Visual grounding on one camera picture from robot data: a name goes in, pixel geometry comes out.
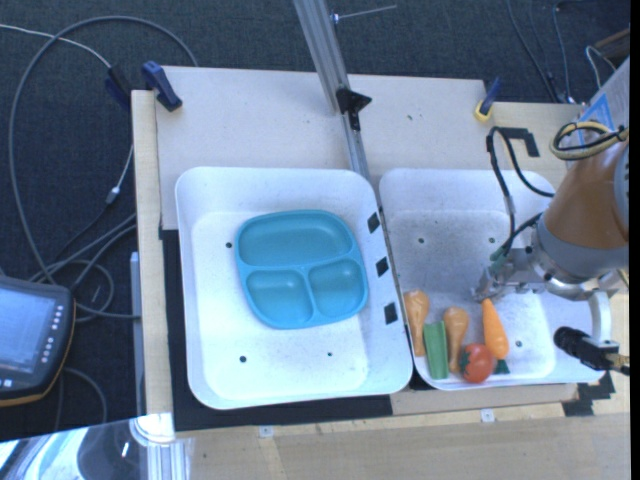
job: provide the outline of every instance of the red tomato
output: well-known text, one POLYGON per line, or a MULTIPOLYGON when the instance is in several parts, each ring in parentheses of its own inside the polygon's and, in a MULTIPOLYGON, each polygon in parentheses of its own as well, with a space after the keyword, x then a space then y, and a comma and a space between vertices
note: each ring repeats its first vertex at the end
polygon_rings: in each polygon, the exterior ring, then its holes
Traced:
POLYGON ((460 372, 467 382, 484 382, 493 373, 495 357, 482 343, 471 343, 462 348, 460 372))

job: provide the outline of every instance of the orange carrot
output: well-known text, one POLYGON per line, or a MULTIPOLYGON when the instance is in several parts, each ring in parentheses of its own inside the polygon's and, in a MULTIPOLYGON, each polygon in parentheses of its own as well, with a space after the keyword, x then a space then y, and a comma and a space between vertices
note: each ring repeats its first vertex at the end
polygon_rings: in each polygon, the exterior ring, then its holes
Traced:
POLYGON ((429 314, 429 297, 421 290, 411 290, 403 294, 404 309, 409 320, 413 353, 416 356, 424 356, 427 351, 424 348, 423 326, 429 314))
POLYGON ((509 353, 509 340, 504 331, 500 316, 491 299, 484 299, 482 305, 482 325, 484 326, 484 342, 498 360, 495 373, 509 373, 505 358, 509 353))

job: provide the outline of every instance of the blue plate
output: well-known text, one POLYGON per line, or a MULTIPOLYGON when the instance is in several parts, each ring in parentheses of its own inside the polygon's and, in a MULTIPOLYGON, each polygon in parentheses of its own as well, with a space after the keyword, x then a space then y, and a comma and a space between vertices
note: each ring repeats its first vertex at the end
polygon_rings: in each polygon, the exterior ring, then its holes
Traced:
POLYGON ((367 302, 360 249, 333 213, 297 210, 255 217, 240 226, 235 246, 249 306, 271 327, 337 322, 367 302))

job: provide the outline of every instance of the white bin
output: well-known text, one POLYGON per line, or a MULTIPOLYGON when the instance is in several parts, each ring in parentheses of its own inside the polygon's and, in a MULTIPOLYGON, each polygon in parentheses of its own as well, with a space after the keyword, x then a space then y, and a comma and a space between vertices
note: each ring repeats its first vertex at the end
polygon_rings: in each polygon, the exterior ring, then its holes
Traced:
POLYGON ((412 358, 371 185, 346 170, 196 167, 176 184, 193 394, 215 409, 404 388, 412 358), (364 309, 306 329, 268 327, 247 304, 233 243, 248 219, 319 209, 342 218, 362 252, 364 309))
MULTIPOLYGON (((517 224, 542 212, 549 199, 527 189, 513 171, 503 173, 515 201, 517 224)), ((553 187, 527 172, 543 190, 553 187)), ((470 324, 464 344, 484 342, 480 304, 472 297, 489 256, 509 235, 504 198, 492 171, 394 169, 380 182, 389 242, 402 293, 420 289, 431 299, 427 323, 438 322, 447 307, 466 309, 470 324)), ((515 247, 522 247, 522 236, 515 247)), ((509 374, 491 375, 471 384, 459 374, 433 379, 427 358, 415 357, 416 369, 430 385, 443 390, 518 384, 591 382, 594 371, 558 349, 553 333, 569 326, 591 334, 587 302, 572 302, 550 293, 511 294, 496 302, 509 339, 509 374)))

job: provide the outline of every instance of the toy carrot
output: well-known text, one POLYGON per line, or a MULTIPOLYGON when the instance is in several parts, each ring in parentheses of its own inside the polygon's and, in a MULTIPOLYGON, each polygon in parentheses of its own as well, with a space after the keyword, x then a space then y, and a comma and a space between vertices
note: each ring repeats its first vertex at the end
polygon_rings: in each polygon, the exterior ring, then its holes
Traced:
POLYGON ((498 360, 494 373, 509 373, 509 368, 505 361, 509 353, 509 340, 507 339, 507 334, 504 332, 504 327, 502 326, 498 312, 490 299, 484 299, 481 305, 484 342, 498 360))

